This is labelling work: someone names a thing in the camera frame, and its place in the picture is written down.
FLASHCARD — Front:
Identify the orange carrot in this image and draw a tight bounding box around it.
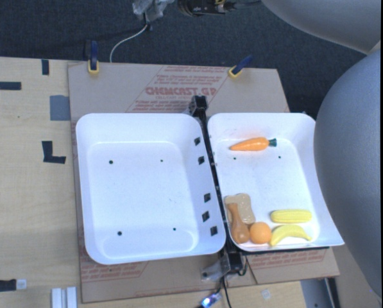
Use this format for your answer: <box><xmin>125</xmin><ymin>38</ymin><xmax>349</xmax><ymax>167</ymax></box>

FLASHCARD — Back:
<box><xmin>229</xmin><ymin>136</ymin><xmax>278</xmax><ymax>152</ymax></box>

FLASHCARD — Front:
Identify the yellow corn cob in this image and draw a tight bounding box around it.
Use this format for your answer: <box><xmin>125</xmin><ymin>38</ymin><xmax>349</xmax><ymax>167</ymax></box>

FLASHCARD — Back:
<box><xmin>270</xmin><ymin>209</ymin><xmax>313</xmax><ymax>225</ymax></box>

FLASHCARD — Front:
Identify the yellow banana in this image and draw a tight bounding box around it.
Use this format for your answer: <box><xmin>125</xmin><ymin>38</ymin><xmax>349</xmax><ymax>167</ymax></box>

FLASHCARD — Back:
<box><xmin>269</xmin><ymin>224</ymin><xmax>313</xmax><ymax>248</ymax></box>

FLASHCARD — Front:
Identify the brown chicken drumstick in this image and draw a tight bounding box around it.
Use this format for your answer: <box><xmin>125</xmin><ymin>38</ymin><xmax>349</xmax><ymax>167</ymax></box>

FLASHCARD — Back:
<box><xmin>226</xmin><ymin>202</ymin><xmax>251</xmax><ymax>245</ymax></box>

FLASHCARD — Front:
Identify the beige bread slice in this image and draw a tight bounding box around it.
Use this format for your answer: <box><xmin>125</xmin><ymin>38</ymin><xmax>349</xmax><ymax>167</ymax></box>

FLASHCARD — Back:
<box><xmin>223</xmin><ymin>192</ymin><xmax>257</xmax><ymax>226</ymax></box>

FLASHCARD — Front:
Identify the orange fruit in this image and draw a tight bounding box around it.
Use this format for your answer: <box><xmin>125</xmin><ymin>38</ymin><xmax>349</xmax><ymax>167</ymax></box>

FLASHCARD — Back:
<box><xmin>249</xmin><ymin>221</ymin><xmax>273</xmax><ymax>245</ymax></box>

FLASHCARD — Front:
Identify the white plastic tray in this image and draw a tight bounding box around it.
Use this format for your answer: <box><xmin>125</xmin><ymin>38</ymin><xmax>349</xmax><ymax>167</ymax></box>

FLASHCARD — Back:
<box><xmin>75</xmin><ymin>112</ymin><xmax>227</xmax><ymax>266</ymax></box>
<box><xmin>207</xmin><ymin>112</ymin><xmax>346</xmax><ymax>253</ymax></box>

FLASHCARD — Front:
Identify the black block with thin wires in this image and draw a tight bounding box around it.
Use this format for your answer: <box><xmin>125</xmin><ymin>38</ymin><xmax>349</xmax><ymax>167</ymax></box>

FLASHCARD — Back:
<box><xmin>190</xmin><ymin>95</ymin><xmax>209</xmax><ymax>118</ymax></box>
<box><xmin>224</xmin><ymin>250</ymin><xmax>247</xmax><ymax>276</ymax></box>

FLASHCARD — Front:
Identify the brown cardboard board red print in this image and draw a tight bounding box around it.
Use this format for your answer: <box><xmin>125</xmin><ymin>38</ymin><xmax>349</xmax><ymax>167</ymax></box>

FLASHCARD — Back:
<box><xmin>67</xmin><ymin>62</ymin><xmax>341</xmax><ymax>304</ymax></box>

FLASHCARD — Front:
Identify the thin black rod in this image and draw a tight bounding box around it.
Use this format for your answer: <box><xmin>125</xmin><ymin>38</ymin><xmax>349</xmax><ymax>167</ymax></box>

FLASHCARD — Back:
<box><xmin>200</xmin><ymin>114</ymin><xmax>234</xmax><ymax>253</ymax></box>

